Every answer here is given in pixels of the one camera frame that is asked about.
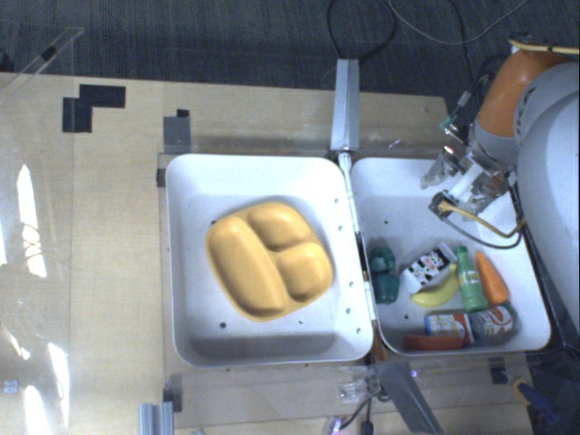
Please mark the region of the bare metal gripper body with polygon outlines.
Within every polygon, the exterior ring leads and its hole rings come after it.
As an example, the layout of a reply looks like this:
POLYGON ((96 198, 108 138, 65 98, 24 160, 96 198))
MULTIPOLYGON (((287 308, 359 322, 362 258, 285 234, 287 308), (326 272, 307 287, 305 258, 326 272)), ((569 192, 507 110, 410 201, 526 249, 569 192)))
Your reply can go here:
POLYGON ((481 148, 446 147, 451 167, 459 179, 451 194, 504 194, 508 190, 513 167, 492 159, 481 148))

